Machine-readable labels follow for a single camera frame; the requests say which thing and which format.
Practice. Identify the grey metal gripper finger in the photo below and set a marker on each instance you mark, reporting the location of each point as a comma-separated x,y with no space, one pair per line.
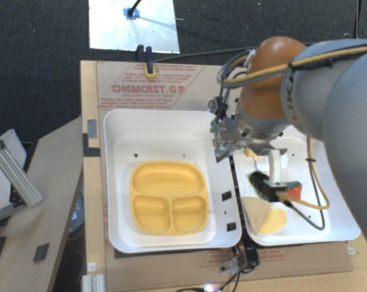
222,156

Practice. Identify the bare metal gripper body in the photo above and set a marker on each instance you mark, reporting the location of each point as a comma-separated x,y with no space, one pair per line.
232,129

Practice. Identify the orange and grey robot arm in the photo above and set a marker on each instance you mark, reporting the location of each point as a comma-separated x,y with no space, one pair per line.
329,108

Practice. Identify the yellow toy piece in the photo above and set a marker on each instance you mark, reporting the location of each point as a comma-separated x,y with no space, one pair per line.
250,152

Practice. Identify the thin black rod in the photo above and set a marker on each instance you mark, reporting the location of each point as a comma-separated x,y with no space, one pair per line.
240,199

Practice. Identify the tan pizza slice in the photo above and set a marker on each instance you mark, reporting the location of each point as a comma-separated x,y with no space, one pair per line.
254,213

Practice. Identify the yellow divided plate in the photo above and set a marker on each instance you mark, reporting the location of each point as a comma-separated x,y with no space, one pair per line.
168,196

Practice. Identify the white plastic tray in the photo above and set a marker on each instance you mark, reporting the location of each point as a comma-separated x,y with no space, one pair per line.
329,224
159,132

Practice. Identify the red strawberry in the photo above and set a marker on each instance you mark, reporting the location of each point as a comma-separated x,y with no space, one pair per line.
294,191

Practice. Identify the yellow round biscuit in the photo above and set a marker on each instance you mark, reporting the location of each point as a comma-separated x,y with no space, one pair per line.
276,221

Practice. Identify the brown cardboard board red print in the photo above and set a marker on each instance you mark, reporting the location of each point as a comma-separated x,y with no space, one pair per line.
159,87

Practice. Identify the black cylinder on white bracket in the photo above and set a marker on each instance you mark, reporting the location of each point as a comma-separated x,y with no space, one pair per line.
267,187

